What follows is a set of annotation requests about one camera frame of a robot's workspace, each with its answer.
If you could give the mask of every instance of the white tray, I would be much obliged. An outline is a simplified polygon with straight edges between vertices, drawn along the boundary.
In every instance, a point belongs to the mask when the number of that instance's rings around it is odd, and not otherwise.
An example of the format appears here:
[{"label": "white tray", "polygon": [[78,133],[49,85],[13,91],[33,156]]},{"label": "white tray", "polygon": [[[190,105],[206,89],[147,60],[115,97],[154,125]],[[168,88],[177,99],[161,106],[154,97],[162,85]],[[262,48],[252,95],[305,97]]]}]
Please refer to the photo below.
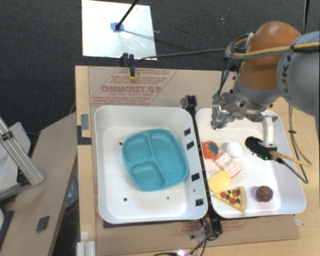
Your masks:
[{"label": "white tray", "polygon": [[[306,207],[306,198],[300,180],[283,164],[272,160],[262,160],[253,155],[245,146],[245,140],[249,136],[263,140],[263,126],[260,122],[251,122],[244,118],[229,122],[225,128],[212,129],[212,109],[203,108],[197,112],[196,122],[198,125],[201,142],[214,141],[219,147],[219,152],[225,152],[227,144],[238,142],[243,149],[243,158],[235,159],[242,170],[231,180],[228,188],[244,186],[247,195],[247,208],[245,212],[233,209],[223,201],[211,196],[212,206],[220,216],[224,218],[245,218],[269,215],[298,214]],[[264,112],[266,116],[277,116],[270,110]],[[284,128],[280,118],[274,122],[274,144],[277,151],[291,156]],[[294,169],[295,165],[286,160]],[[209,179],[219,169],[210,159],[204,159],[204,165]],[[272,188],[273,198],[269,202],[258,202],[255,199],[257,187],[266,185]]]},{"label": "white tray", "polygon": [[[197,220],[207,213],[193,121],[187,111],[177,107],[105,105],[95,112],[94,125],[98,206],[105,221],[124,224]],[[189,173],[178,185],[159,191],[143,191],[130,178],[120,143],[135,133],[155,128],[167,129],[175,135],[186,156]],[[191,142],[194,146],[187,149]]]}]

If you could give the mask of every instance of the red and white box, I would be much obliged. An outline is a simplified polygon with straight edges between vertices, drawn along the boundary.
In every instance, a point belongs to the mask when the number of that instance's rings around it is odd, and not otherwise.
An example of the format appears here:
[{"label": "red and white box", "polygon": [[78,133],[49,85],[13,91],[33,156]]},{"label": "red and white box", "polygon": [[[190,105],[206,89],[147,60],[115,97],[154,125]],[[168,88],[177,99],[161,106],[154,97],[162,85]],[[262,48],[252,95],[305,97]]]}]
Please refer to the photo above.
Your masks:
[{"label": "red and white box", "polygon": [[238,172],[241,171],[241,167],[227,152],[223,152],[218,158],[214,160],[214,163],[220,168],[220,170],[225,170],[230,173],[231,178],[233,178]]}]

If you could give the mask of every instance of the yellow oval toy food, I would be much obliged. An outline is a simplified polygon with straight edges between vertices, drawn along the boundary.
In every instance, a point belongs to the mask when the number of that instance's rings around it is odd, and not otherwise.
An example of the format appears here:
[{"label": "yellow oval toy food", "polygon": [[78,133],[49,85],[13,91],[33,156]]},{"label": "yellow oval toy food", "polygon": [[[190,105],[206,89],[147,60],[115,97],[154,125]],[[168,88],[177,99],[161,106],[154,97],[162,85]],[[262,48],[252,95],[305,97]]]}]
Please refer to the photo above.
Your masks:
[{"label": "yellow oval toy food", "polygon": [[225,190],[231,182],[230,173],[226,170],[221,170],[216,172],[214,175],[210,177],[208,180],[209,188],[214,193],[219,193]]}]

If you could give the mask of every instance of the blue clamp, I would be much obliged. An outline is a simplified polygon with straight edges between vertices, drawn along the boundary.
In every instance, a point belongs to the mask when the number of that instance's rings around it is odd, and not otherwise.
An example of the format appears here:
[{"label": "blue clamp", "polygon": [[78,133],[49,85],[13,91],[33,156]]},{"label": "blue clamp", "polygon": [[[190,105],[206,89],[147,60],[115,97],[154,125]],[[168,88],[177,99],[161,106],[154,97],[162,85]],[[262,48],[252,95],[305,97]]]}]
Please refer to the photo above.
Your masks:
[{"label": "blue clamp", "polygon": [[133,54],[128,55],[128,53],[124,53],[120,58],[120,67],[129,68],[128,76],[130,80],[137,79],[135,56]]}]

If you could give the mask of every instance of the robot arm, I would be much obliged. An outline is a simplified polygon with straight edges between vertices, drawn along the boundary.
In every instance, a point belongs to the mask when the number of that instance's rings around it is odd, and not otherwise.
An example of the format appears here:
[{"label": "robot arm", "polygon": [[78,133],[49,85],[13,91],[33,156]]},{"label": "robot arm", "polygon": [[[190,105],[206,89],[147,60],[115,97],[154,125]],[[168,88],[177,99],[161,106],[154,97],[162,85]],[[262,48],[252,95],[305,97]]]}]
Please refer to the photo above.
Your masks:
[{"label": "robot arm", "polygon": [[[319,42],[319,32],[301,36],[292,26],[273,21],[257,30],[247,52],[311,42]],[[281,96],[316,118],[319,135],[319,46],[311,53],[291,51],[243,61],[233,89],[223,93],[218,106],[212,109],[211,126],[223,128],[228,122],[244,117],[261,122],[264,120],[261,113]]]}]

